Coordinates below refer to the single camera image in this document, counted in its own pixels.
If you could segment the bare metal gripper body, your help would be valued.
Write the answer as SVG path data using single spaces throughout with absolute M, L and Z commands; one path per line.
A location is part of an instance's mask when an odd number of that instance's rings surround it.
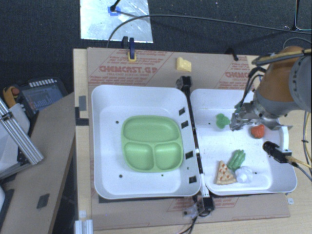
M 279 117 L 267 112 L 260 104 L 256 102 L 243 103 L 241 106 L 236 105 L 233 118 L 240 121 L 242 119 L 252 119 L 255 125 L 263 124 L 269 129 L 279 129 Z

